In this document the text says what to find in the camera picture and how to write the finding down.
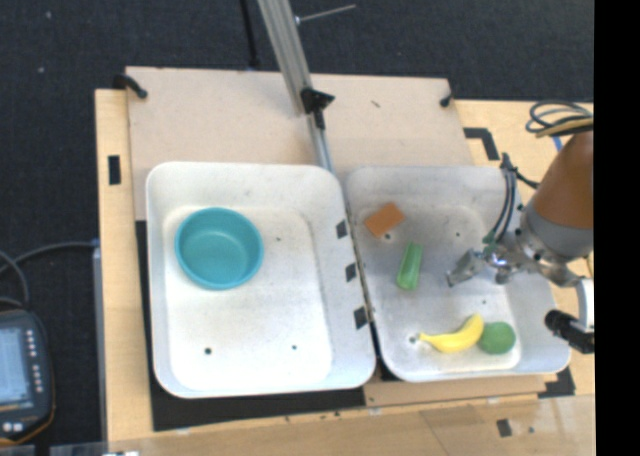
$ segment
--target dark floor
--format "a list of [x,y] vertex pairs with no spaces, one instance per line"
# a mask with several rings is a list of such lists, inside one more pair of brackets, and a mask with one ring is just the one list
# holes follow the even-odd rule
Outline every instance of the dark floor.
[[[254,17],[262,68],[275,61]],[[312,72],[446,77],[458,98],[591,100],[595,0],[291,0]],[[128,65],[246,68],[238,0],[0,0],[0,249],[99,236],[92,94]],[[58,411],[41,444],[100,437],[90,252],[26,263]],[[17,295],[3,275],[0,295]]]

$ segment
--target orange sponge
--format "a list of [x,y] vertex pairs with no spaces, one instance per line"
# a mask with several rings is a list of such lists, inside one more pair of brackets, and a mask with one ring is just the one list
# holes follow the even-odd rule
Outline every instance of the orange sponge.
[[398,206],[389,202],[382,209],[376,211],[365,221],[365,226],[375,237],[382,237],[389,230],[404,221],[405,216]]

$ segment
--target teal bowl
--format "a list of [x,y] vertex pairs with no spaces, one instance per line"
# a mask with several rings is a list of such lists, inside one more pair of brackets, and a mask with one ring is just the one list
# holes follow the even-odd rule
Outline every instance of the teal bowl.
[[211,207],[194,212],[180,224],[175,252],[191,280],[207,289],[225,290],[258,272],[264,246],[260,232],[245,216]]

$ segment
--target yellow banana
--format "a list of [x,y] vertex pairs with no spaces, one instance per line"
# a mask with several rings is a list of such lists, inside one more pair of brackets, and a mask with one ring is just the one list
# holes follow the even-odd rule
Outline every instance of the yellow banana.
[[480,314],[469,316],[463,325],[453,333],[441,333],[439,335],[427,335],[421,333],[419,338],[428,342],[442,353],[455,353],[463,351],[476,344],[482,336],[484,320]]

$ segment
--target black bracket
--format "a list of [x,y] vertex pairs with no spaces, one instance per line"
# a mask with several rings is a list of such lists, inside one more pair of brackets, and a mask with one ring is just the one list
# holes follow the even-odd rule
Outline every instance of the black bracket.
[[126,90],[127,87],[129,87],[134,92],[136,92],[136,95],[141,99],[145,99],[147,95],[149,95],[147,93],[147,90],[142,89],[142,87],[138,84],[138,82],[135,79],[133,79],[133,77],[128,76],[127,74],[116,74],[113,77],[111,86],[115,90]]
[[566,312],[551,310],[544,318],[544,323],[557,337],[566,340],[569,345],[585,355],[595,353],[596,342],[593,333],[585,333],[575,326],[577,319]]
[[449,104],[451,104],[452,100],[453,100],[453,92],[449,92],[449,95],[447,95],[446,97],[443,97],[442,99],[440,99],[440,105],[443,108],[448,108]]
[[307,115],[313,113],[313,119],[315,120],[316,127],[323,130],[326,129],[327,126],[324,123],[322,110],[331,104],[335,97],[312,88],[304,88],[300,92],[300,97],[302,98],[305,113],[307,113]]

